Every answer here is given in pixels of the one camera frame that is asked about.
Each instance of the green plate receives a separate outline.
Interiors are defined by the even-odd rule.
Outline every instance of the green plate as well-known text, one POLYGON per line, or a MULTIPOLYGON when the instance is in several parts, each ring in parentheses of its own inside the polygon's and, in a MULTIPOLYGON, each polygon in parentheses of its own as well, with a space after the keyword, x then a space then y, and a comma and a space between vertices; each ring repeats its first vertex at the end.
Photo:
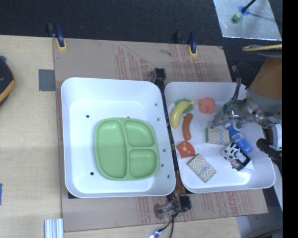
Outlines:
POLYGON ((102 120, 95 129, 95 154, 101 173, 113 180, 153 176, 159 155, 153 128, 132 118, 102 120))

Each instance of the green tip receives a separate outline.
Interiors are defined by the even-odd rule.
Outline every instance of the green tip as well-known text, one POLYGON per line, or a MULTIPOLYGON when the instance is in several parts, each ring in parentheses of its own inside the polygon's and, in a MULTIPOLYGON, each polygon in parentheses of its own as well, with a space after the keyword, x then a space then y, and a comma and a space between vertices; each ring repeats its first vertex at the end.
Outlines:
POLYGON ((238 23, 241 17, 242 17, 242 14, 240 12, 235 13, 232 17, 232 22, 235 24, 238 23))

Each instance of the toy sausage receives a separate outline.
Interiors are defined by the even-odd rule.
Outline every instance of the toy sausage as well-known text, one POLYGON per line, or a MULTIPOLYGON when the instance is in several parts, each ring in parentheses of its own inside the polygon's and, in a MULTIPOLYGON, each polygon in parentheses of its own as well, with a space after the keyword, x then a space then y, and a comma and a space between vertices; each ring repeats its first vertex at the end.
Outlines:
POLYGON ((190 134, 190 122, 193 118, 193 115, 191 113, 187 113, 183 120, 182 124, 182 134, 185 140, 190 140, 191 139, 191 134, 190 134))

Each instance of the cardboard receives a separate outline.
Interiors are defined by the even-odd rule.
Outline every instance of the cardboard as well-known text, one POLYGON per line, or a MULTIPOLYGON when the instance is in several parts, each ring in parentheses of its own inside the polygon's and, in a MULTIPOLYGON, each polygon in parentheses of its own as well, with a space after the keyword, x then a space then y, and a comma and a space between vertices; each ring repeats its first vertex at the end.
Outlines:
MULTIPOLYGON (((230 82, 230 73, 221 47, 197 46, 198 55, 189 54, 184 44, 158 44, 101 40, 66 39, 60 50, 53 41, 56 104, 59 135, 61 198, 64 231, 166 223, 154 215, 161 197, 73 198, 65 185, 62 133, 61 85, 70 77, 147 80, 154 68, 164 68, 166 81, 230 82)), ((190 194, 192 209, 175 221, 224 218, 267 213, 261 189, 190 194)))

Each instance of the yellow banana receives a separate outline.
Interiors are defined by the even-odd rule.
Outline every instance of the yellow banana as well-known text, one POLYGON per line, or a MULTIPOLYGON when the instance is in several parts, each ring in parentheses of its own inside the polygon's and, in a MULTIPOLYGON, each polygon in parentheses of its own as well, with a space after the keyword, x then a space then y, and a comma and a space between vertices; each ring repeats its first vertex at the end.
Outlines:
POLYGON ((194 101, 181 101, 174 107, 170 116, 170 123, 172 128, 176 129, 178 127, 183 111, 185 111, 185 109, 191 104, 194 104, 194 101))

